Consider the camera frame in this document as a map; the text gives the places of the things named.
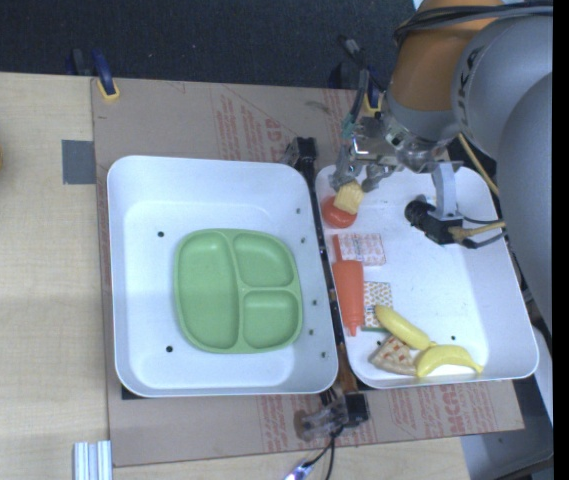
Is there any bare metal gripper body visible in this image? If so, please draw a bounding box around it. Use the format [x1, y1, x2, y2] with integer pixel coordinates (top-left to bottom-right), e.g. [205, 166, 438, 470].
[351, 115, 448, 174]

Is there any yellow corn piece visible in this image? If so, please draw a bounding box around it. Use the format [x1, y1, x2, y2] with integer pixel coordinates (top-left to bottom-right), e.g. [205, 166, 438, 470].
[333, 181, 365, 215]

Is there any red-orange round toy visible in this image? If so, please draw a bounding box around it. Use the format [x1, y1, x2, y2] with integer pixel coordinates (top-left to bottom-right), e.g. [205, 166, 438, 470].
[320, 195, 359, 230]

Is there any orange and white packet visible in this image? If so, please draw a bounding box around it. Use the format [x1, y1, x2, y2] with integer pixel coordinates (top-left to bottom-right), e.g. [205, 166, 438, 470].
[362, 281, 394, 330]
[337, 232, 387, 268]

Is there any orange squeeze bottle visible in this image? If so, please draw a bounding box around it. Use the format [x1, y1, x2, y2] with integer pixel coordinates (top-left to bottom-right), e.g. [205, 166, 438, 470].
[332, 234, 366, 338]

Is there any white plastic tray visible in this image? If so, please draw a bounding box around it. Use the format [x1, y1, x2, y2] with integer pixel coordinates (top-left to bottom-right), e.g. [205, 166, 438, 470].
[315, 164, 541, 390]
[106, 155, 340, 399]

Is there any yellow banana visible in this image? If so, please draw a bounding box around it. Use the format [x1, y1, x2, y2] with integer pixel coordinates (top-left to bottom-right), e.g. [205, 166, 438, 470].
[414, 344, 486, 379]
[374, 304, 437, 352]

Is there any brown cardboard board, red print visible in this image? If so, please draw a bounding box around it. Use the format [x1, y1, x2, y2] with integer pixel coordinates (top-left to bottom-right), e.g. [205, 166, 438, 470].
[91, 76, 526, 468]

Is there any green divided plate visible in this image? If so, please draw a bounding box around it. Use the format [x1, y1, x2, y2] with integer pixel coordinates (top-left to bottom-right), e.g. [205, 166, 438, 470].
[173, 228, 305, 355]

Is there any tan pizza slice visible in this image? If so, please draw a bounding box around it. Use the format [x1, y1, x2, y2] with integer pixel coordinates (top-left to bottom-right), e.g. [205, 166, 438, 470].
[368, 334, 421, 377]

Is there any black block with thin wires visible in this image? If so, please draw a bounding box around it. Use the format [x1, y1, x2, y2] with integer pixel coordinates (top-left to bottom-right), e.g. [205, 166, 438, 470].
[295, 391, 370, 440]
[282, 136, 319, 168]

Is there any black cylinder on white bracket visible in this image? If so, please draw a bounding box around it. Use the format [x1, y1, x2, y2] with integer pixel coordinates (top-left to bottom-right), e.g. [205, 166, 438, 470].
[403, 161, 464, 246]

